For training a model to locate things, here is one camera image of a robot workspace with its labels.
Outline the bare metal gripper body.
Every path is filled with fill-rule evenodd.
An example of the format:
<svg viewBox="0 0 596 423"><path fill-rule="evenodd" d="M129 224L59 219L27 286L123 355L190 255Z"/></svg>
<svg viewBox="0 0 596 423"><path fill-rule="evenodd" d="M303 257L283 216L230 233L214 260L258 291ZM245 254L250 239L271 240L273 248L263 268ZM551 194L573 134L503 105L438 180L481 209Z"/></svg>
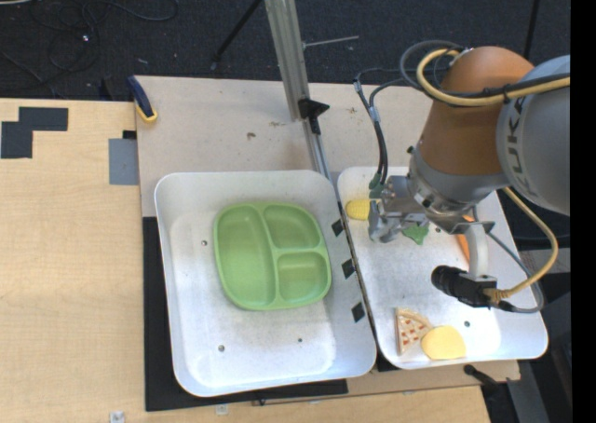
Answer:
<svg viewBox="0 0 596 423"><path fill-rule="evenodd" d="M409 215L412 226L425 225L429 221L447 217L445 213L436 212L431 203L424 205L424 197L412 192L413 182L402 175L392 175L386 180L380 197L383 215L387 218L396 215Z"/></svg>

